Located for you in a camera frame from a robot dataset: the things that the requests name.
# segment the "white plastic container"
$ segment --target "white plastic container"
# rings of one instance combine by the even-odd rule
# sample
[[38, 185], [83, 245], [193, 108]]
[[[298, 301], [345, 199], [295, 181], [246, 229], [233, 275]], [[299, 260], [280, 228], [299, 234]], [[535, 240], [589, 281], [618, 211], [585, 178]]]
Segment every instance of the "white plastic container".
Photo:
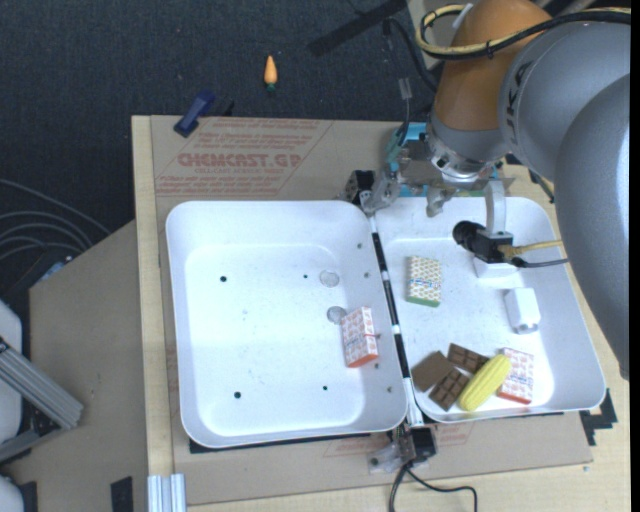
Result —
[[[436, 218], [424, 208], [424, 199], [400, 198], [367, 219], [342, 201], [193, 201], [175, 207], [166, 236], [188, 435], [203, 446], [225, 448], [393, 429], [406, 416], [409, 399], [404, 355], [394, 341], [398, 329], [409, 367], [433, 351], [446, 354], [451, 342], [487, 356], [510, 346], [536, 358], [529, 406], [495, 397], [474, 413], [455, 405], [445, 412], [416, 391], [417, 405], [433, 420], [597, 406], [604, 379], [566, 269], [479, 279], [472, 254], [455, 244], [451, 232], [460, 220], [484, 223], [484, 200], [454, 198]], [[376, 229], [399, 327], [391, 323], [371, 236]], [[507, 230], [517, 245], [555, 238], [544, 210], [527, 199], [507, 199]], [[408, 256], [442, 263], [439, 307], [404, 300]], [[529, 259], [558, 257], [551, 248]], [[517, 335], [509, 324], [504, 295], [518, 287], [533, 288], [538, 297], [535, 333]], [[347, 368], [340, 328], [327, 313], [361, 306], [372, 309], [380, 355]]]
[[2, 475], [0, 475], [0, 506], [2, 512], [24, 512], [24, 499], [20, 489]]

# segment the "blue object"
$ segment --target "blue object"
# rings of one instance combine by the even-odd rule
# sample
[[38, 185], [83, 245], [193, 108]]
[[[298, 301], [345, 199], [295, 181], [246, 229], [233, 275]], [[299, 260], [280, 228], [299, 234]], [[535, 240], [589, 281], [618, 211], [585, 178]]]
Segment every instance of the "blue object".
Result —
[[211, 91], [200, 91], [187, 113], [182, 116], [182, 119], [175, 124], [173, 129], [183, 137], [191, 135], [193, 130], [198, 127], [198, 117], [205, 115], [209, 111], [215, 99], [216, 97]]

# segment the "wire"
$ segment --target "wire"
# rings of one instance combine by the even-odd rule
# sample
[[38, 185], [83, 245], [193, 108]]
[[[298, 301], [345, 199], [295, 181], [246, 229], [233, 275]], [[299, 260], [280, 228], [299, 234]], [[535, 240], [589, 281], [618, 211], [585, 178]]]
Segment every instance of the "wire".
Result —
[[400, 484], [402, 483], [402, 479], [404, 478], [405, 474], [409, 474], [411, 476], [411, 478], [413, 478], [416, 482], [418, 482], [420, 485], [426, 487], [427, 489], [430, 489], [432, 491], [437, 491], [437, 492], [459, 492], [459, 491], [471, 491], [471, 493], [473, 494], [473, 511], [474, 512], [478, 512], [478, 493], [476, 492], [476, 490], [469, 486], [469, 485], [464, 485], [462, 487], [452, 487], [450, 489], [446, 489], [446, 488], [442, 488], [442, 487], [435, 487], [431, 484], [428, 484], [427, 482], [425, 482], [424, 480], [418, 478], [418, 476], [416, 476], [413, 471], [411, 471], [411, 466], [412, 466], [412, 462], [409, 461], [407, 462], [405, 465], [403, 465], [400, 470], [398, 471], [398, 474], [396, 475], [395, 480], [393, 481], [393, 485], [391, 486], [391, 493], [389, 494], [389, 512], [395, 512], [395, 499], [396, 499], [396, 495], [398, 494], [398, 489], [400, 487]]
[[109, 231], [104, 225], [102, 225], [101, 223], [99, 223], [97, 220], [92, 219], [91, 217], [89, 217], [88, 215], [82, 213], [79, 210], [76, 210], [75, 208], [73, 208], [72, 206], [66, 205], [60, 201], [58, 201], [57, 199], [53, 199], [52, 197], [49, 197], [41, 192], [38, 192], [37, 190], [34, 190], [32, 188], [26, 187], [24, 185], [21, 185], [19, 183], [16, 183], [14, 181], [9, 181], [9, 180], [5, 180], [4, 178], [0, 178], [0, 185], [4, 185], [6, 187], [11, 187], [11, 188], [15, 188], [17, 190], [20, 190], [22, 192], [26, 192], [27, 194], [31, 194], [39, 199], [42, 199], [44, 201], [48, 201], [51, 204], [54, 204], [60, 208], [63, 208], [75, 215], [77, 215], [78, 217], [81, 217], [82, 219], [86, 220], [87, 222], [93, 224], [95, 227], [97, 227], [100, 231], [102, 231], [104, 234], [106, 235], [110, 235], [111, 231]]
[[11, 233], [15, 233], [16, 231], [23, 231], [23, 230], [26, 230], [26, 229], [48, 229], [50, 231], [57, 231], [58, 233], [62, 233], [63, 235], [65, 235], [65, 236], [69, 237], [71, 240], [73, 240], [77, 244], [77, 246], [78, 246], [78, 248], [80, 249], [81, 252], [88, 248], [84, 244], [84, 242], [82, 240], [80, 240], [80, 238], [78, 238], [74, 233], [72, 233], [68, 229], [61, 228], [60, 226], [56, 226], [54, 224], [49, 224], [49, 223], [45, 223], [45, 222], [34, 222], [34, 223], [31, 223], [31, 224], [21, 224], [20, 226], [15, 226], [13, 228], [7, 229], [6, 231], [0, 233], [0, 240], [2, 240], [3, 238], [7, 237]]
[[555, 203], [556, 202], [556, 198], [555, 198], [555, 195], [554, 195], [554, 185], [553, 185], [553, 183], [551, 183], [546, 178], [543, 178], [539, 174], [533, 172], [531, 169], [528, 169], [528, 170], [529, 170], [529, 178], [531, 179], [531, 181], [533, 183], [535, 183], [536, 185], [540, 185], [540, 188], [547, 195], [547, 197], [549, 198], [549, 202], [551, 204]]
[[424, 487], [426, 487], [427, 489], [431, 489], [432, 491], [437, 491], [437, 492], [471, 491], [471, 493], [473, 494], [473, 511], [474, 512], [478, 512], [478, 493], [476, 492], [476, 490], [473, 487], [471, 487], [469, 485], [463, 485], [462, 487], [452, 487], [450, 489], [444, 489], [442, 487], [434, 487], [433, 485], [428, 484], [424, 480], [421, 480], [420, 478], [418, 478], [413, 473], [413, 471], [411, 471], [409, 468], [407, 468], [407, 473], [409, 473], [411, 478], [413, 478], [420, 485], [423, 485]]
[[535, 251], [537, 249], [547, 249], [549, 247], [559, 247], [562, 245], [562, 240], [549, 240], [548, 242], [538, 242], [529, 245], [499, 245], [498, 250], [504, 254], [507, 259], [512, 259], [514, 256], [519, 256], [525, 252]]
[[522, 258], [513, 258], [510, 260], [506, 260], [506, 262], [518, 268], [542, 268], [542, 267], [551, 267], [553, 265], [563, 265], [565, 263], [569, 263], [569, 259], [563, 258], [560, 260], [541, 261], [541, 262], [531, 263], [528, 261], [524, 261]]
[[416, 28], [416, 44], [428, 55], [443, 60], [465, 60], [485, 56], [491, 58], [495, 52], [529, 37], [530, 35], [543, 32], [565, 23], [576, 21], [607, 21], [631, 25], [631, 9], [610, 7], [587, 9], [576, 13], [558, 16], [551, 20], [538, 23], [532, 27], [513, 32], [507, 36], [492, 39], [484, 43], [466, 46], [437, 46], [427, 41], [425, 32], [437, 19], [443, 16], [460, 14], [464, 8], [464, 5], [447, 5], [428, 12], [423, 16], [420, 25]]
[[3, 245], [14, 244], [16, 242], [30, 242], [32, 244], [38, 245], [39, 247], [46, 247], [47, 245], [42, 240], [38, 240], [37, 238], [33, 238], [30, 236], [10, 236], [5, 240], [0, 240], [0, 247], [2, 247]]
[[404, 121], [398, 131], [396, 132], [398, 135], [398, 146], [402, 146], [405, 143], [405, 139], [407, 138], [407, 133], [409, 133], [409, 125], [411, 124], [411, 104], [408, 99], [405, 100], [407, 104]]
[[82, 251], [80, 251], [77, 247], [74, 247], [73, 245], [69, 245], [69, 244], [60, 244], [60, 243], [56, 243], [56, 242], [51, 242], [51, 243], [47, 243], [44, 246], [38, 245], [38, 244], [30, 244], [30, 245], [23, 245], [22, 247], [18, 247], [16, 249], [12, 249], [11, 251], [7, 251], [4, 254], [0, 255], [0, 261], [3, 261], [5, 259], [7, 259], [9, 256], [13, 256], [14, 254], [20, 253], [20, 252], [24, 252], [24, 251], [29, 251], [31, 249], [46, 249], [49, 247], [60, 247], [62, 249], [67, 249], [70, 251], [74, 251], [78, 254], [80, 254]]
[[404, 44], [409, 50], [411, 61], [413, 62], [413, 65], [415, 66], [416, 71], [418, 72], [418, 75], [420, 75], [420, 78], [422, 78], [422, 81], [426, 84], [429, 90], [433, 94], [435, 94], [438, 89], [438, 81], [428, 70], [425, 70], [424, 62], [420, 59], [420, 55], [415, 51], [415, 45], [411, 42], [411, 37], [409, 36], [409, 33], [407, 32], [407, 30], [402, 26], [402, 24], [395, 18], [386, 18], [383, 21], [383, 34], [387, 38], [390, 37], [391, 25], [396, 27], [398, 33], [400, 34], [401, 39], [404, 41]]
[[394, 502], [396, 501], [396, 494], [398, 493], [398, 488], [402, 483], [402, 479], [404, 478], [405, 473], [409, 470], [409, 462], [402, 466], [396, 475], [395, 480], [393, 481], [393, 485], [391, 486], [391, 493], [389, 493], [389, 512], [396, 512], [396, 508], [394, 506]]
[[26, 217], [26, 216], [45, 217], [47, 219], [54, 219], [54, 220], [56, 220], [56, 221], [58, 221], [58, 222], [60, 222], [60, 223], [62, 223], [64, 225], [68, 226], [69, 228], [75, 230], [75, 232], [78, 233], [78, 235], [80, 235], [82, 237], [82, 239], [85, 242], [87, 247], [93, 246], [93, 243], [91, 242], [91, 239], [76, 224], [74, 224], [73, 222], [68, 221], [64, 217], [60, 217], [59, 215], [55, 215], [53, 213], [36, 212], [36, 211], [22, 211], [22, 212], [5, 213], [4, 215], [0, 215], [0, 221], [1, 220], [5, 220], [5, 219], [12, 219], [14, 217]]

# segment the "wooden table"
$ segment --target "wooden table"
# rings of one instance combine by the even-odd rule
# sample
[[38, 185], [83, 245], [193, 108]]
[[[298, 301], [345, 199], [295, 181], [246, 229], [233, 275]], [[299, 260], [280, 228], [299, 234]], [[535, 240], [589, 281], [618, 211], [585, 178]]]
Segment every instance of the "wooden table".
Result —
[[[168, 400], [165, 332], [158, 268], [158, 225], [153, 174], [153, 144], [150, 117], [132, 119], [140, 305], [144, 359], [147, 457], [150, 475], [174, 473], [172, 430]], [[512, 195], [538, 201], [557, 230], [554, 206], [542, 190], [531, 184], [522, 168], [505, 169], [515, 178]], [[586, 302], [578, 292], [593, 343], [618, 417], [613, 429], [599, 430], [593, 447], [594, 461], [588, 466], [554, 467], [509, 473], [447, 479], [431, 482], [441, 486], [471, 485], [479, 495], [480, 510], [630, 510], [629, 383], [600, 332]], [[227, 502], [189, 507], [194, 512], [249, 510], [387, 510], [388, 486], [325, 491], [260, 500]], [[469, 493], [441, 494], [425, 491], [415, 483], [401, 486], [397, 510], [472, 510]]]

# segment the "toy corn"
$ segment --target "toy corn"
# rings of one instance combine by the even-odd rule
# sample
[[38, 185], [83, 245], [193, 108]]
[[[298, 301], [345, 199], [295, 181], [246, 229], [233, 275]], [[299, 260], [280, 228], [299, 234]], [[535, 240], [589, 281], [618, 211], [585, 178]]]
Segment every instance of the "toy corn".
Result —
[[465, 411], [475, 411], [502, 385], [511, 371], [511, 361], [498, 354], [487, 361], [460, 393], [458, 405]]

